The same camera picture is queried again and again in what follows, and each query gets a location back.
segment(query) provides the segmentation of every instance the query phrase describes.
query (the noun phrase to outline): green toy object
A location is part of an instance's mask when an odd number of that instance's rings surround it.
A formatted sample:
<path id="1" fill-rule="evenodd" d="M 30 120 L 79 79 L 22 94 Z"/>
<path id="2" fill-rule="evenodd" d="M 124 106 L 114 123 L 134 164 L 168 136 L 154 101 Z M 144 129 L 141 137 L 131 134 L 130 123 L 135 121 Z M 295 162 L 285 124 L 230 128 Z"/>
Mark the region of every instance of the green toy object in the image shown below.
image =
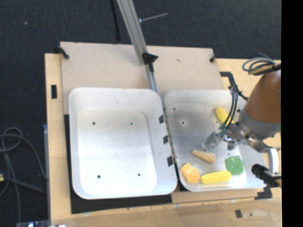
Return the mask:
<path id="1" fill-rule="evenodd" d="M 240 156 L 232 156 L 225 159 L 225 165 L 227 171 L 230 171 L 232 175 L 240 175 L 243 173 L 243 162 Z"/>

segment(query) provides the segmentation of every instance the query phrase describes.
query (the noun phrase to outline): white plastic tray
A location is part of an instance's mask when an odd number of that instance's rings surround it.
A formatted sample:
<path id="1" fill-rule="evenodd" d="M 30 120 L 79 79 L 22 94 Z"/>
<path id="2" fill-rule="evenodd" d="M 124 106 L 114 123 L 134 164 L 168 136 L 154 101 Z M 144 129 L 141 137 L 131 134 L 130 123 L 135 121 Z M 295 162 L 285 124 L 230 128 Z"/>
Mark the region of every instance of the white plastic tray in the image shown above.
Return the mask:
<path id="1" fill-rule="evenodd" d="M 242 144 L 229 151 L 227 143 L 221 142 L 207 150 L 216 154 L 216 162 L 213 164 L 191 154 L 192 150 L 202 150 L 201 143 L 205 143 L 213 131 L 217 133 L 220 131 L 215 109 L 223 107 L 229 112 L 232 104 L 229 90 L 172 90 L 165 95 L 164 102 L 180 180 L 186 189 L 202 192 L 265 187 L 264 182 L 251 172 L 254 164 L 265 165 L 263 155 L 248 145 Z M 239 97 L 237 109 L 242 109 L 245 104 L 246 102 Z M 244 172 L 241 175 L 233 175 L 228 182 L 192 184 L 188 183 L 180 172 L 181 167 L 187 162 L 196 167 L 201 175 L 226 170 L 225 159 L 237 155 L 243 161 Z"/>
<path id="2" fill-rule="evenodd" d="M 71 171 L 84 199 L 165 195 L 177 186 L 160 96 L 149 89 L 74 89 Z"/>

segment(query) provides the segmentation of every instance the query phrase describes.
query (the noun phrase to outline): cable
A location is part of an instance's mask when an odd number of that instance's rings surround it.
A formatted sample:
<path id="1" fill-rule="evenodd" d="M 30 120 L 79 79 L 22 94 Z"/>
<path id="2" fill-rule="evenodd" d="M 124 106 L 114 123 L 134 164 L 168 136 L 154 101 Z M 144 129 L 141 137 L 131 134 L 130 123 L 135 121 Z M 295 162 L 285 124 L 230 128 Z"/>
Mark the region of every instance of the cable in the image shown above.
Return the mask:
<path id="1" fill-rule="evenodd" d="M 231 90 L 231 94 L 232 94 L 232 105 L 231 105 L 231 109 L 230 109 L 230 111 L 229 111 L 229 113 L 228 113 L 228 116 L 227 116 L 227 118 L 226 118 L 226 120 L 221 124 L 221 126 L 219 127 L 219 129 L 220 130 L 225 130 L 226 129 L 226 124 L 227 124 L 227 122 L 228 122 L 228 120 L 229 120 L 229 118 L 231 117 L 231 115 L 232 115 L 232 112 L 233 112 L 233 105 L 234 105 L 234 93 L 232 92 L 232 90 Z"/>
<path id="2" fill-rule="evenodd" d="M 18 134 L 12 134 L 12 133 L 9 134 L 8 132 L 10 132 L 10 131 L 17 131 Z M 17 138 L 18 141 L 17 141 L 15 144 L 13 144 L 11 147 L 7 148 L 7 146 L 6 146 L 6 144 L 5 144 L 5 138 L 6 138 L 6 137 L 8 137 L 8 138 Z M 25 143 L 26 143 L 27 145 L 29 145 L 30 148 L 33 150 L 33 152 L 34 152 L 34 154 L 35 154 L 35 156 L 36 156 L 36 158 L 37 158 L 37 161 L 38 161 L 38 163 L 39 163 L 39 167 L 40 167 L 40 169 L 41 169 L 42 175 L 44 176 L 44 178 L 45 178 L 46 180 L 48 180 L 48 177 L 47 177 L 47 175 L 46 175 L 46 173 L 45 173 L 45 171 L 44 171 L 44 169 L 43 169 L 43 167 L 42 167 L 42 163 L 41 163 L 41 160 L 40 160 L 40 158 L 39 158 L 39 155 L 38 155 L 36 149 L 34 148 L 34 146 L 33 146 L 27 139 L 25 139 L 25 138 L 22 136 L 22 132 L 21 132 L 20 129 L 15 128 L 15 127 L 8 128 L 8 129 L 6 129 L 6 130 L 4 131 L 4 133 L 3 133 L 2 135 L 0 135 L 0 138 L 1 138 L 0 154 L 3 155 L 4 160 L 5 160 L 5 162 L 6 162 L 7 172 L 8 172 L 8 173 L 7 173 L 7 176 L 8 176 L 8 178 L 11 178 L 11 179 L 15 182 L 14 185 L 15 185 L 15 189 L 16 189 L 17 202 L 18 202 L 18 221 L 21 222 L 21 201 L 20 201 L 19 187 L 18 187 L 18 184 L 17 184 L 19 181 L 17 181 L 17 179 L 16 179 L 15 172 L 14 172 L 14 169 L 13 169 L 13 166 L 12 166 L 12 163 L 11 163 L 11 161 L 10 161 L 10 158 L 9 158 L 8 153 L 9 153 L 10 151 L 16 149 L 16 148 L 20 145 L 20 143 L 21 143 L 22 141 L 25 142 Z M 6 184 L 5 184 L 5 186 L 4 186 L 4 188 L 3 188 L 3 190 L 0 192 L 0 197 L 1 197 L 1 196 L 4 194 L 4 192 L 7 190 L 8 185 L 9 185 L 9 182 L 7 181 Z"/>
<path id="3" fill-rule="evenodd" d="M 263 54 L 254 54 L 249 60 L 244 62 L 242 69 L 249 75 L 260 76 L 272 71 L 280 70 L 281 64 L 276 63 L 273 59 Z"/>
<path id="4" fill-rule="evenodd" d="M 3 144 L 3 142 L 4 142 L 4 139 L 3 139 L 4 137 L 15 137 L 15 138 L 18 138 L 18 139 L 20 139 L 20 140 L 19 140 L 15 145 L 13 145 L 13 146 L 10 147 L 10 148 L 0 149 L 0 153 L 7 153 L 7 152 L 9 152 L 9 151 L 15 149 L 16 147 L 18 147 L 21 141 L 24 141 L 24 142 L 33 150 L 33 152 L 34 152 L 34 154 L 35 154 L 35 156 L 36 156 L 36 158 L 37 158 L 37 161 L 38 161 L 38 163 L 39 163 L 39 167 L 40 167 L 40 169 L 41 169 L 42 175 L 44 176 L 44 178 L 45 178 L 46 180 L 48 180 L 48 177 L 47 177 L 47 175 L 46 175 L 46 173 L 45 173 L 45 171 L 44 171 L 44 169 L 43 169 L 43 167 L 42 167 L 41 160 L 40 160 L 40 158 L 39 158 L 39 155 L 38 155 L 37 151 L 35 150 L 35 147 L 34 147 L 27 139 L 25 139 L 24 137 L 22 137 L 22 134 L 20 134 L 20 135 L 16 135 L 16 134 L 7 134 L 7 132 L 8 132 L 8 131 L 11 131 L 11 130 L 17 130 L 18 132 L 21 133 L 21 131 L 20 131 L 18 128 L 14 128 L 14 127 L 5 130 L 4 133 L 3 133 L 2 135 L 0 135 L 0 138 L 2 138 L 2 141 L 1 141 L 2 144 Z"/>
<path id="5" fill-rule="evenodd" d="M 244 96 L 244 95 L 242 94 L 242 91 L 239 91 L 239 90 L 238 90 L 238 95 L 241 96 L 245 101 L 248 100 L 248 97 L 247 97 L 247 96 Z"/>
<path id="6" fill-rule="evenodd" d="M 235 103 L 234 103 L 234 108 L 233 108 L 233 112 L 232 112 L 231 119 L 229 120 L 229 123 L 228 123 L 228 125 L 226 126 L 226 129 L 228 129 L 228 128 L 229 128 L 229 126 L 230 126 L 230 124 L 232 123 L 233 118 L 234 118 L 235 113 L 236 113 L 236 110 L 237 110 L 238 94 L 237 94 L 237 93 L 234 93 L 234 94 L 235 94 Z"/>

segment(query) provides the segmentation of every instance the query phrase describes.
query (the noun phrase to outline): aluminum rail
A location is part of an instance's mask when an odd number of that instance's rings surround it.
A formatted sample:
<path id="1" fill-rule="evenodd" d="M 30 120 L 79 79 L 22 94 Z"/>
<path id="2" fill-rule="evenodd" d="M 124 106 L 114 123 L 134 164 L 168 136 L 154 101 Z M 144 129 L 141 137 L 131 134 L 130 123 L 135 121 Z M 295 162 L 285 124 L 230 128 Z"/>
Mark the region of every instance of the aluminum rail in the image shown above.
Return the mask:
<path id="1" fill-rule="evenodd" d="M 134 46 L 139 64 L 145 65 L 151 89 L 158 93 L 154 72 L 151 70 L 151 67 L 146 66 L 146 62 L 143 60 L 143 54 L 148 53 L 148 51 L 133 0 L 117 0 L 117 3 Z"/>

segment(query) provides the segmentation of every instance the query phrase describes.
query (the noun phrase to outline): black carpet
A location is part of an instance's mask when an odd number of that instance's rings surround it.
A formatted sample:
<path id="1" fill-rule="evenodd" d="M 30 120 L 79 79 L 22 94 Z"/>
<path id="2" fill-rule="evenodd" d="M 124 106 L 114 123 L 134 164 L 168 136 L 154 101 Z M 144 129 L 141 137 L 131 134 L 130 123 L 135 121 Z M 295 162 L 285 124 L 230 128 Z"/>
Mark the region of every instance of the black carpet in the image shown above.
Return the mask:
<path id="1" fill-rule="evenodd" d="M 281 59 L 282 0 L 134 0 L 148 45 L 213 48 L 217 58 L 264 53 Z M 121 43 L 130 44 L 117 8 Z M 18 127 L 45 166 L 44 54 L 60 41 L 115 43 L 109 0 L 0 0 L 0 134 Z M 16 143 L 12 139 L 7 147 Z M 45 188 L 39 164 L 25 143 L 10 151 L 16 178 Z M 0 170 L 7 172 L 3 155 Z M 18 222 L 16 189 L 0 182 L 0 226 Z M 48 218 L 46 195 L 19 187 L 21 221 Z"/>

